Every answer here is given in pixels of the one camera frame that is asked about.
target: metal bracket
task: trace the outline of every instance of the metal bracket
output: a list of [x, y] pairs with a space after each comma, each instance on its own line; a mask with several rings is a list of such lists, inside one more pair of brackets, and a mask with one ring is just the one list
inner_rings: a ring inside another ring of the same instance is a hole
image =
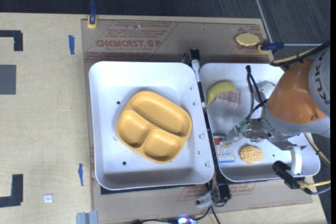
[[214, 133], [214, 137], [215, 136], [221, 137], [223, 143], [228, 144], [242, 139], [243, 133], [240, 131], [240, 127], [235, 125], [228, 133]]
[[77, 224], [98, 224], [98, 212], [90, 211], [89, 213], [78, 212], [76, 216]]
[[251, 119], [244, 136], [250, 138], [251, 141], [257, 142], [262, 139], [268, 139], [267, 133], [264, 130], [263, 119]]
[[190, 49], [183, 55], [181, 63], [185, 63], [188, 66], [192, 66], [192, 60], [200, 61], [200, 53], [198, 49]]
[[201, 208], [208, 208], [212, 205], [212, 195], [211, 195], [211, 190], [208, 191], [206, 194], [198, 197], [195, 199], [195, 203], [197, 207]]
[[281, 149], [282, 151], [290, 151], [294, 147], [299, 147], [301, 149], [304, 149], [306, 147], [306, 146], [298, 146], [296, 144], [292, 144], [287, 139], [277, 140], [277, 139], [270, 138], [269, 141], [274, 146], [276, 146], [277, 148]]
[[301, 175], [302, 172], [302, 152], [301, 147], [295, 146], [290, 150], [292, 156], [292, 166], [290, 171], [293, 175]]

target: plastic banana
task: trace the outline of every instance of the plastic banana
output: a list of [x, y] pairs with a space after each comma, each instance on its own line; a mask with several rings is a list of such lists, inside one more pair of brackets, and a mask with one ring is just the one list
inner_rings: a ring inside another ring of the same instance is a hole
[[209, 106], [210, 103], [222, 92], [231, 92], [236, 90], [236, 86], [234, 86], [231, 82], [222, 81], [214, 86], [212, 86], [207, 93], [206, 98], [206, 106]]

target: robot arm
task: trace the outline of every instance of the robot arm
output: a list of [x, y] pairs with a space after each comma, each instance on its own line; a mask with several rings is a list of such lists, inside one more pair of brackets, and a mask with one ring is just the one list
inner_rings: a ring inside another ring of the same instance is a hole
[[264, 107], [265, 127], [279, 137], [302, 132], [330, 137], [330, 47], [294, 63]]

